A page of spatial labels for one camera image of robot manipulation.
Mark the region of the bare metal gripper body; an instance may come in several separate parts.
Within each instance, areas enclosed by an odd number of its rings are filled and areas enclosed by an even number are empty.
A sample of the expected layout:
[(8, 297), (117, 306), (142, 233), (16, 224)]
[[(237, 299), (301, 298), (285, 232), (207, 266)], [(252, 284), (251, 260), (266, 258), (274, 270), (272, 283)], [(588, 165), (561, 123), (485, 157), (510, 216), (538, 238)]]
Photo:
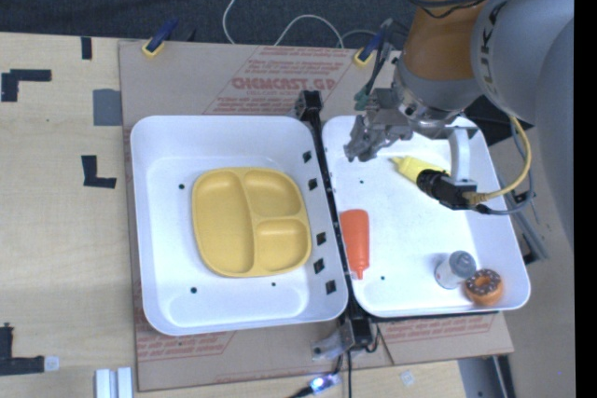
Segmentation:
[(374, 143), (393, 143), (410, 140), (418, 133), (436, 139), (458, 113), (431, 106), (407, 89), (375, 89), (366, 106), (365, 138)]

